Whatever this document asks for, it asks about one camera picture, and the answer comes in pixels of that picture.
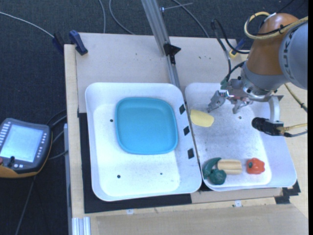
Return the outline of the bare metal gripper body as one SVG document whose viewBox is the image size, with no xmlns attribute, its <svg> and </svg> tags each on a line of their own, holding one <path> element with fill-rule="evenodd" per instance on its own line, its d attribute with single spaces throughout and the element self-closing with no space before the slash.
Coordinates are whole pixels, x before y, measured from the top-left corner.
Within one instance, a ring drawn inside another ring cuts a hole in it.
<svg viewBox="0 0 313 235">
<path fill-rule="evenodd" d="M 266 101 L 275 90 L 278 83 L 269 78 L 230 79 L 221 92 L 221 98 L 240 101 Z"/>
</svg>

